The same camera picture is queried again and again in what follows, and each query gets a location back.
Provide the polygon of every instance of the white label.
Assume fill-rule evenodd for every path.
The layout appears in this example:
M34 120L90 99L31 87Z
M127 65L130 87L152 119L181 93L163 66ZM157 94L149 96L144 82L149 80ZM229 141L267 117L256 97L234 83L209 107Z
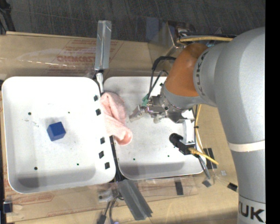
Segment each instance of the white label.
M238 218L247 224L266 223L266 204L239 196Z

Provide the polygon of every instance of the white tray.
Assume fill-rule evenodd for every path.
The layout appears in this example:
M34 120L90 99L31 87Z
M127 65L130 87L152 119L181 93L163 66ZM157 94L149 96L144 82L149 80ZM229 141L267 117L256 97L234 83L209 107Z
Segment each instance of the white tray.
M159 94L161 89L159 84L164 81L165 77L159 79L151 95ZM149 83L150 77L111 77L104 83L105 91L114 92L124 100L127 112L126 126L133 132L130 144L115 146L120 171L126 178L132 180L202 172L197 158L183 155L169 141L172 133L183 136L182 124L175 124L169 119L162 119L160 123L154 124L148 114L132 123L129 121L128 116L142 103L142 98L148 93ZM191 112L186 113L186 116L193 118Z
M100 105L95 95L100 98L97 84L85 77L12 77L3 83L7 170L15 191L32 193L113 179L114 158L103 113L96 114ZM46 129L59 121L66 135L51 141Z

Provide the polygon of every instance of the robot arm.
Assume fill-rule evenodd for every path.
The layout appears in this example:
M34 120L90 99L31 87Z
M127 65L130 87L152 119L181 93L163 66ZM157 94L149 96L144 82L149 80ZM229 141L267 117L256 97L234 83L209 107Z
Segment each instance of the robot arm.
M199 43L187 46L161 93L151 97L142 111L155 122L170 118L182 123L182 113L202 103L218 108L233 156L238 224L265 223L265 28L210 48Z

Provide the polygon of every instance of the duct tape strip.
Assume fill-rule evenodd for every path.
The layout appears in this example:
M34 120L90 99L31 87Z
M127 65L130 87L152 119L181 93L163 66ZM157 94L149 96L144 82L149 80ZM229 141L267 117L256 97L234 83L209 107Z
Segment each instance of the duct tape strip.
M250 152L250 151L257 151L257 150L262 150L266 148L266 141L260 141L256 143L251 143L251 144L233 144L229 143L229 148L231 151L235 152Z

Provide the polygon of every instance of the white stripe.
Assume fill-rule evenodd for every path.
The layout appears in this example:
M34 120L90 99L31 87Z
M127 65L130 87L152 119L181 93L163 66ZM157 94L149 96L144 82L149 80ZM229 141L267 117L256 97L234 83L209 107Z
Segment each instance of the white stripe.
M251 143L251 144L232 144L229 143L229 148L232 151L235 152L249 152L249 151L256 151L256 150L262 150L266 148L266 141L260 141L256 143Z

